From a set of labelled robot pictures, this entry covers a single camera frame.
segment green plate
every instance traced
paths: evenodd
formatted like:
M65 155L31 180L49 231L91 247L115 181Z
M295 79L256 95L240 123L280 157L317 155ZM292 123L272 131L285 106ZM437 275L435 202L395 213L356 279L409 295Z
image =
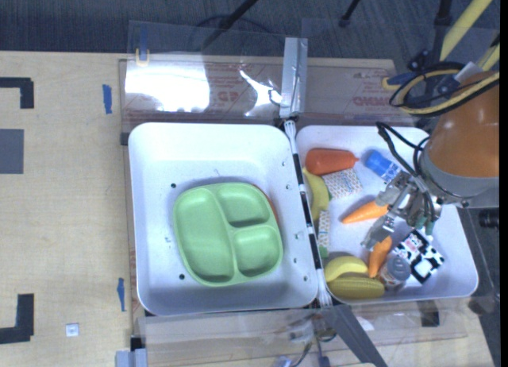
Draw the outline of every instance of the green plate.
M195 187L175 201L173 221L187 271L221 287L267 275L283 257L279 227L265 194L248 183Z

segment yellow banana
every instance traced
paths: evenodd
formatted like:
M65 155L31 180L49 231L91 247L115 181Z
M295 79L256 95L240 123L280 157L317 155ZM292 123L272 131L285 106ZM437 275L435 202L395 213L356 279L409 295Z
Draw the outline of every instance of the yellow banana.
M335 257L325 265L326 282L333 281L347 272L367 275L368 266L364 261L355 256Z
M328 282L329 290L338 298L374 299L384 294L382 282L366 276L343 276Z
M305 168L302 171L307 178L310 189L312 191L310 213L312 214L312 219L316 221L319 219L319 214L321 211L328 210L328 205L330 202L328 188L326 187L325 181L320 176L310 173Z

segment wooden table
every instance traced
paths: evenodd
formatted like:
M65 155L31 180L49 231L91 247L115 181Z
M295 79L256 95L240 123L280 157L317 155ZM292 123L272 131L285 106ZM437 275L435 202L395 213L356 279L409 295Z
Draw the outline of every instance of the wooden table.
M129 348L133 321L120 145L118 61L126 55L0 52L1 77L29 77L35 108L18 89L0 89L0 129L24 130L22 174L0 174L0 327L14 326L18 294L35 297L29 342L0 345L1 366L112 366ZM107 114L102 85L111 88ZM125 311L117 294L125 281ZM493 365L467 307L464 337L380 346L388 365ZM68 337L66 325L79 324ZM333 365L358 361L329 353ZM232 361L231 366L271 365ZM310 358L301 365L311 365Z

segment black corner marker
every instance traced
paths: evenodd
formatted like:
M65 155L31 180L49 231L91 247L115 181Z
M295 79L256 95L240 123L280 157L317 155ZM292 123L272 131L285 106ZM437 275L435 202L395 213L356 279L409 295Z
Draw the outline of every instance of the black corner marker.
M30 78L0 78L0 87L19 88L20 109L32 109L35 106L33 100L33 81Z
M16 324L0 328L0 344L29 342L33 336L34 297L33 294L17 296Z

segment orange carrot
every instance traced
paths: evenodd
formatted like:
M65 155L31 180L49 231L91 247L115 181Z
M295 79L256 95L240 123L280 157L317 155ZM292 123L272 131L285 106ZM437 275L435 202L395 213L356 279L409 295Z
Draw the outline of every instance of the orange carrot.
M387 259L387 255L391 249L391 236L386 237L383 241L374 244L372 251L368 257L368 275L374 278L383 262Z
M366 203L353 211L351 214L348 214L345 218L342 219L342 222L344 224L361 222L362 220L379 218L384 216L387 212L388 205L378 206L375 200L372 200L372 202Z
M311 149L306 156L307 171L314 175L326 175L350 169L358 161L350 151L343 149Z

